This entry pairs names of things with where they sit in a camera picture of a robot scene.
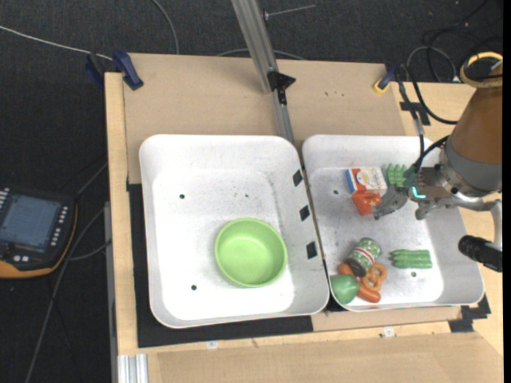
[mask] green plate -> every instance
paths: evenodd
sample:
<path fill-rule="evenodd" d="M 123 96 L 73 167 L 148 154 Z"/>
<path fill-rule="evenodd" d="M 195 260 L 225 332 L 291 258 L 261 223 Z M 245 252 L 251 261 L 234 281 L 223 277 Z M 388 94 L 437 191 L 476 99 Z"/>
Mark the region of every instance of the green plate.
<path fill-rule="evenodd" d="M 287 248 L 270 224 L 259 219 L 236 219 L 216 236 L 215 257 L 228 280 L 239 286 L 260 287 L 283 273 Z"/>

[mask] white cable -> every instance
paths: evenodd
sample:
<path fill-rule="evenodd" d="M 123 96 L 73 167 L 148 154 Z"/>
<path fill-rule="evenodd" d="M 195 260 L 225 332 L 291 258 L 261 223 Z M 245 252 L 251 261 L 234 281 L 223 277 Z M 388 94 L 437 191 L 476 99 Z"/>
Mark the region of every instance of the white cable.
<path fill-rule="evenodd" d="M 58 48 L 63 48 L 63 49 L 70 49 L 71 51 L 77 51 L 79 53 L 85 53 L 85 54 L 89 54 L 90 53 L 90 51 L 87 51 L 85 49 L 69 47 L 68 45 L 58 44 L 56 42 L 51 42 L 51 41 L 43 40 L 41 38 L 32 37 L 31 35 L 20 33 L 19 31 L 12 30 L 12 29 L 9 29 L 9 28 L 4 27 L 4 26 L 0 26 L 0 30 L 8 31 L 9 33 L 16 34 L 19 37 L 28 38 L 29 40 L 34 40 L 34 41 L 37 41 L 37 42 L 42 42 L 43 44 L 52 45 L 53 47 L 58 47 Z M 111 57 L 108 57 L 106 55 L 103 55 L 103 54 L 96 54 L 96 55 L 98 57 L 104 58 L 105 60 L 113 61 L 113 59 Z"/>

